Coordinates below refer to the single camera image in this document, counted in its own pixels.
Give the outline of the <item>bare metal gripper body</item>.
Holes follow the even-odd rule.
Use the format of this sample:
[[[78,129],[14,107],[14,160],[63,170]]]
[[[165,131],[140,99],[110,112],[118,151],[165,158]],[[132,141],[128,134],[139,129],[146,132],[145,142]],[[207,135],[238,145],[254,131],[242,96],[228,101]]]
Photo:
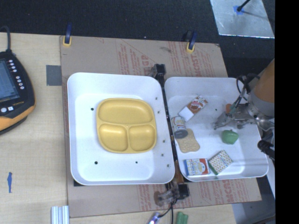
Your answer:
[[[275,127],[275,108],[273,103],[255,105],[254,103],[239,104],[230,111],[231,119],[256,124],[263,131],[268,131]]]

